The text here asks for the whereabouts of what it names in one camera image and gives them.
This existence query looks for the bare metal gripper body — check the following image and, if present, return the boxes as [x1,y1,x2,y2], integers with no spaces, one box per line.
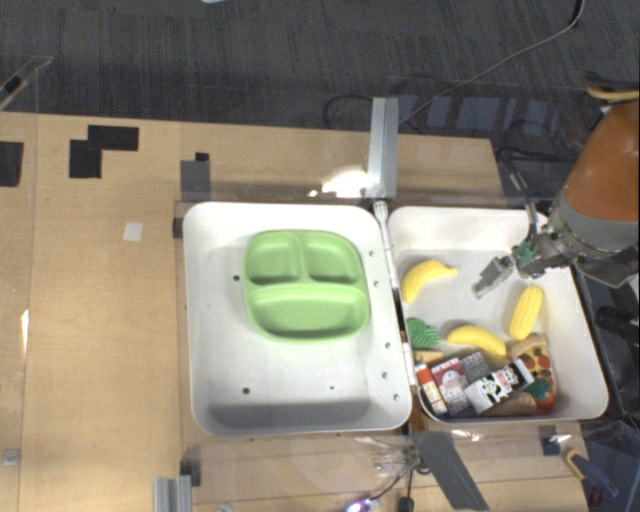
[514,219,590,280]

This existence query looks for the white plastic tray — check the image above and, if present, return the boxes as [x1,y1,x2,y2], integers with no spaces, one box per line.
[386,205,611,426]
[181,200,414,439]

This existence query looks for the yellow corn cob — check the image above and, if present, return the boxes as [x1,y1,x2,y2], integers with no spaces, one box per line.
[508,284,545,342]

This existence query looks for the yellow banana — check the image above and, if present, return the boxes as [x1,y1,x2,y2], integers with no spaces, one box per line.
[445,324,509,368]
[400,258,459,306]

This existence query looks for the grey purple carton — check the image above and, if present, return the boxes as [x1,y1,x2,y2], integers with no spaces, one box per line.
[459,350,493,384]

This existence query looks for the green ribbed toy vegetable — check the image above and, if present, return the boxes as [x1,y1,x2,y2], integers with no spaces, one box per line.
[405,316,443,350]

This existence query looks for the pizza slice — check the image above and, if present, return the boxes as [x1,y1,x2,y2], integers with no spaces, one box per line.
[506,331,556,387]

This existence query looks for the thin black and white rod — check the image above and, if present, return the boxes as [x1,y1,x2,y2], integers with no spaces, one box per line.
[372,200,419,389]

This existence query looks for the white cow print carton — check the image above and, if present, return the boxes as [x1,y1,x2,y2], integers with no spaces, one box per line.
[464,358,536,416]

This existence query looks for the pink and white carton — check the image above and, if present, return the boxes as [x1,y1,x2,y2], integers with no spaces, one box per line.
[430,356,477,417]

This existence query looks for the red and white carton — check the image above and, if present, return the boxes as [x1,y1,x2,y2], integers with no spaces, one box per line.
[414,361,449,418]

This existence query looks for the red tomato with green top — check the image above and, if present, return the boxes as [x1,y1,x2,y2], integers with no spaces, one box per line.
[524,377,558,416]

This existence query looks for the brown bread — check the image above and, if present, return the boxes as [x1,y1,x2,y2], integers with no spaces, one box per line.
[481,391,539,419]

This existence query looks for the green divided plate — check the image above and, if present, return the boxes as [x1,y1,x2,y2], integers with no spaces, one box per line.
[242,228,372,344]

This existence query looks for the black cylinder on white bracket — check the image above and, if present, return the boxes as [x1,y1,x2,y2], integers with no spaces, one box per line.
[574,249,640,347]

